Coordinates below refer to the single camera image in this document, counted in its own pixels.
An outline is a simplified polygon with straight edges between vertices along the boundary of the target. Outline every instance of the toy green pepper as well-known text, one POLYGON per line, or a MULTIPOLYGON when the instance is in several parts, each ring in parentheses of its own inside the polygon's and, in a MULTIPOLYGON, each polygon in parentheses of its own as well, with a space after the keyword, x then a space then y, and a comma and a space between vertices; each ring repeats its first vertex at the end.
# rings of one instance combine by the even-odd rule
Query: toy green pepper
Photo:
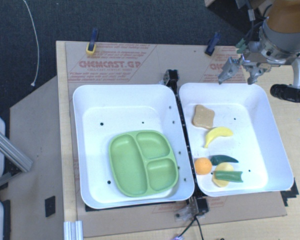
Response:
POLYGON ((241 179, 242 171, 228 171, 228 170, 216 170, 214 176, 217 180, 223 180, 228 182, 243 182, 241 179))
POLYGON ((210 158, 210 161, 213 166, 217 166, 218 164, 221 164, 223 162, 239 163, 239 161, 237 159, 234 159, 233 157, 225 155, 225 154, 212 155, 210 158))

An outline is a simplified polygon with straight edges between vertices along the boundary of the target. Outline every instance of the black clip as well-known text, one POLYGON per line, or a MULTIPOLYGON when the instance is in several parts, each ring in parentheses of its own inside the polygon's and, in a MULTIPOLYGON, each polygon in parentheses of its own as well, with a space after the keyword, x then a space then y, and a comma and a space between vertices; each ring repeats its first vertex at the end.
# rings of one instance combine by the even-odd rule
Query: black clip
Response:
POLYGON ((174 94, 177 94, 177 81, 179 80, 179 74, 177 69, 167 69, 163 76, 163 83, 167 87, 171 87, 174 94))
POLYGON ((93 28, 90 42, 87 44, 85 52, 88 55, 93 55, 96 51, 97 44, 96 42, 98 41, 99 37, 99 30, 97 28, 93 28))

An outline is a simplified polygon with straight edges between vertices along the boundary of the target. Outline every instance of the wooden table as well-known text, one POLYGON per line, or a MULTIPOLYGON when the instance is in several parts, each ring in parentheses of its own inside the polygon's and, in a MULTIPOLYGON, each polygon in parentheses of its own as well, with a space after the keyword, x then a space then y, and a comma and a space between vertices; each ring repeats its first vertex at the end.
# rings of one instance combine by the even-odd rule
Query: wooden table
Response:
MULTIPOLYGON (((74 164, 71 136, 70 106, 67 80, 67 60, 65 41, 56 42, 57 52, 57 78, 60 117, 60 139, 63 180, 63 211, 65 222, 77 221, 74 164)), ((166 49, 172 45, 162 45, 166 49)), ((258 78, 256 84, 267 93, 272 112, 287 153, 295 182, 299 191, 297 198, 288 200, 287 216, 227 223, 208 224, 202 227, 206 240, 260 239, 260 240, 290 240, 300 239, 300 103, 279 100, 270 95, 273 84, 289 84, 293 81, 293 71, 290 66, 274 68, 258 78)), ((184 228, 171 228, 164 230, 151 230, 120 235, 107 235, 90 237, 89 240, 152 240, 173 239, 184 228)), ((200 239, 197 226, 192 226, 185 234, 185 239, 200 239)))

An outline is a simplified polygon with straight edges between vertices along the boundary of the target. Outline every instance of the blue clamp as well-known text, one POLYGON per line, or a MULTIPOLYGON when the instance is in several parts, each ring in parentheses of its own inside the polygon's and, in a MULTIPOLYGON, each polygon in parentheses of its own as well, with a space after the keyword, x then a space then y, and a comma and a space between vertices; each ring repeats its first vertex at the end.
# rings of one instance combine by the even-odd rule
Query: blue clamp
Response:
POLYGON ((99 30, 97 28, 93 28, 90 42, 87 44, 85 52, 88 55, 93 55, 96 51, 97 44, 96 42, 98 41, 99 37, 99 30))
POLYGON ((219 42, 220 38, 221 38, 221 34, 218 33, 218 32, 216 32, 216 33, 214 34, 213 38, 209 40, 208 46, 207 46, 207 48, 205 49, 205 52, 204 52, 204 53, 207 54, 207 55, 209 55, 209 56, 211 56, 211 55, 213 54, 213 52, 214 52, 214 50, 215 50, 215 46, 216 46, 217 43, 219 42))

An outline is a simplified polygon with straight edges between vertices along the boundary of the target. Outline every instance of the play food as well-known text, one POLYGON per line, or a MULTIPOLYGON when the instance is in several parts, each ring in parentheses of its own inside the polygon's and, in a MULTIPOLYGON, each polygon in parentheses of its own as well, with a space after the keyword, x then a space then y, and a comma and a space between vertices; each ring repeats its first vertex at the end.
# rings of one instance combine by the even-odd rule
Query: play food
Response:
POLYGON ((215 112, 203 105, 196 105, 192 123, 196 127, 211 129, 214 123, 215 112))
POLYGON ((217 171, 228 171, 232 172, 234 170, 234 167, 228 163, 228 162, 222 162, 220 163, 214 170, 213 176, 212 176, 212 181, 220 188, 224 188, 228 186, 229 181, 228 180, 223 180, 223 179, 217 179, 216 178, 216 172, 217 171))
POLYGON ((213 166, 217 166, 218 164, 221 164, 223 162, 239 163, 239 161, 237 159, 234 159, 233 157, 225 155, 225 154, 212 155, 210 158, 210 161, 213 166))
POLYGON ((225 171, 217 170, 214 172, 214 177, 217 180, 223 180, 228 182, 243 182, 241 179, 242 171, 225 171))
POLYGON ((208 131, 208 133, 205 136, 204 147, 207 148, 210 142, 212 142, 217 137, 220 136, 228 137, 228 136, 232 136, 233 134, 234 133, 232 132, 232 130, 224 126, 212 128, 210 131, 208 131))
POLYGON ((212 170, 212 163, 206 157, 200 157, 194 162, 195 172, 199 175, 206 175, 212 170))

